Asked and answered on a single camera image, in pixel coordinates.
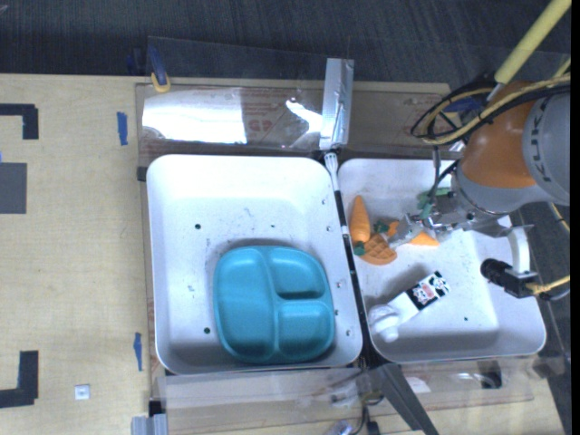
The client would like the orange toy carrot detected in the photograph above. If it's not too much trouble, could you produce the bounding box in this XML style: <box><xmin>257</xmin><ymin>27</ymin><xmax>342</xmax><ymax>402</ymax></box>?
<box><xmin>349</xmin><ymin>194</ymin><xmax>372</xmax><ymax>257</ymax></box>
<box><xmin>372</xmin><ymin>219</ymin><xmax>441</xmax><ymax>248</ymax></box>

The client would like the white plastic tray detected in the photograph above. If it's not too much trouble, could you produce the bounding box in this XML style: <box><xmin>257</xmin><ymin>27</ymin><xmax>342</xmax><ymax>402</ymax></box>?
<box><xmin>337</xmin><ymin>157</ymin><xmax>547</xmax><ymax>364</ymax></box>
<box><xmin>145</xmin><ymin>153</ymin><xmax>364</xmax><ymax>376</ymax></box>

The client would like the white cow print bottle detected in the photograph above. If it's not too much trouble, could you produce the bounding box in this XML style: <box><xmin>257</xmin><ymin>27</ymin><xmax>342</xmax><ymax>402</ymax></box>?
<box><xmin>367</xmin><ymin>270</ymin><xmax>451</xmax><ymax>344</ymax></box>

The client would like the black cylinder on white bracket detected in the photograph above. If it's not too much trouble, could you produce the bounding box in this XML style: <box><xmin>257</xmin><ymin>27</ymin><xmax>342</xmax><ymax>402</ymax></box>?
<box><xmin>479</xmin><ymin>224</ymin><xmax>541</xmax><ymax>300</ymax></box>

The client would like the blue divided plate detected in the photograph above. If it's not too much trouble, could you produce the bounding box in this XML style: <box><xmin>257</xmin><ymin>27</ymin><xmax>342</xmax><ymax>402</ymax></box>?
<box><xmin>212</xmin><ymin>245</ymin><xmax>337</xmax><ymax>365</ymax></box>

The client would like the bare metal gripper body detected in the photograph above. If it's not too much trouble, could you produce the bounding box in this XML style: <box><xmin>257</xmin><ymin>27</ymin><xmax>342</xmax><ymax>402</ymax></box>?
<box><xmin>420</xmin><ymin>191</ymin><xmax>489</xmax><ymax>235</ymax></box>

